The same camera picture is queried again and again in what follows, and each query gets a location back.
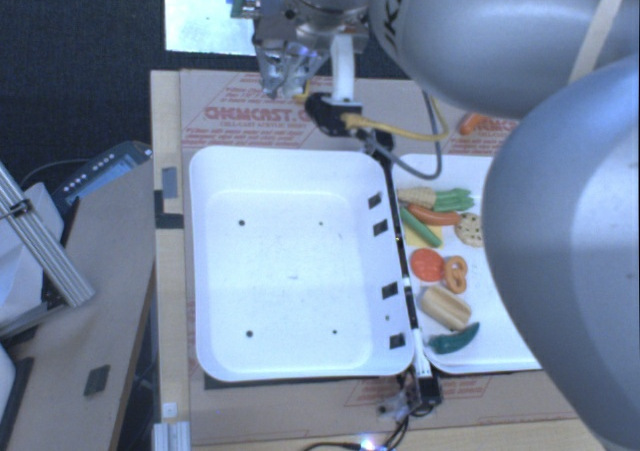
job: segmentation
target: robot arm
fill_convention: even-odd
[[[596,70],[569,84],[599,1],[260,0],[254,41],[272,96],[301,92],[336,35],[362,51],[370,28],[425,92],[523,119],[485,185],[494,280],[594,434],[639,450],[640,10],[622,1]]]

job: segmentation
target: white tray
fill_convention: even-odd
[[[406,369],[414,345],[374,160],[209,147],[191,161],[190,188],[196,351],[209,375],[245,381]],[[370,208],[374,196],[380,202]],[[375,235],[377,224],[387,230]],[[383,297],[394,284],[398,294]]]
[[[403,161],[423,172],[435,169],[435,156],[411,154]],[[441,176],[434,181],[421,181],[396,167],[393,170],[396,188],[429,186],[435,190],[465,188],[471,190],[475,206],[469,212],[480,214],[484,180],[493,158],[480,156],[444,156]],[[470,323],[480,322],[475,339],[458,352],[438,355],[429,347],[425,353],[438,369],[451,374],[489,373],[540,369],[520,334],[511,322],[495,287],[484,253],[484,248],[473,248],[462,243],[452,226],[443,227],[443,247],[436,249],[443,257],[460,255],[467,261],[467,290],[461,294],[472,308]],[[406,247],[407,259],[415,247]],[[431,283],[422,282],[411,274],[416,293],[418,321],[424,341],[429,337],[447,334],[449,330],[420,310],[418,298]]]

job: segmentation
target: white cable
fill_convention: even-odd
[[[623,0],[600,0],[569,76],[569,83],[593,71]]]

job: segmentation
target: toy hot dog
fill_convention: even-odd
[[[455,211],[438,213],[422,206],[418,206],[417,204],[409,204],[407,206],[407,210],[426,225],[437,225],[442,227],[445,225],[457,225],[460,223],[460,215]]]

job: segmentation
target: plastic food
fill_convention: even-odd
[[[471,307],[442,286],[431,286],[420,299],[420,308],[441,325],[462,330],[471,318]]]
[[[471,192],[469,190],[463,190],[462,188],[439,191],[436,193],[436,202],[432,209],[439,213],[466,211],[475,205],[470,195]]]
[[[460,215],[460,223],[455,226],[455,233],[465,245],[480,248],[482,239],[482,219],[474,213]]]
[[[478,113],[469,113],[462,119],[462,122],[460,122],[460,126],[458,126],[458,133],[462,136],[470,135],[488,118],[489,117],[485,117]]]
[[[400,218],[411,227],[422,239],[424,239],[432,247],[439,247],[442,245],[442,240],[438,238],[433,232],[431,232],[426,225],[420,222],[415,216],[413,216],[407,208],[400,208]]]
[[[440,241],[442,241],[442,229],[443,229],[442,227],[436,227],[436,226],[428,225],[427,228]],[[413,249],[430,247],[430,248],[435,248],[435,249],[439,250],[439,249],[441,249],[443,247],[443,245],[440,245],[439,247],[432,247],[431,245],[429,245],[429,243],[425,242],[425,240],[422,239],[418,234],[416,234],[416,231],[414,231],[409,225],[405,225],[403,230],[404,230],[404,232],[403,232],[404,242],[407,244],[407,246],[410,246]]]
[[[411,271],[425,282],[437,282],[444,274],[444,259],[430,248],[420,248],[411,255]]]
[[[464,330],[455,334],[436,335],[429,339],[427,346],[440,355],[445,353],[453,353],[464,348],[473,341],[474,337],[480,329],[480,323],[473,323]]]
[[[454,255],[444,263],[445,284],[452,293],[459,295],[467,290],[467,261]]]
[[[407,188],[398,190],[398,200],[407,204],[418,204],[423,207],[432,208],[436,203],[436,192],[431,188]]]
[[[407,206],[407,210],[426,225],[438,225],[443,227],[445,225],[456,225],[457,223],[460,223],[460,215],[455,211],[438,213],[417,204],[409,204]]]

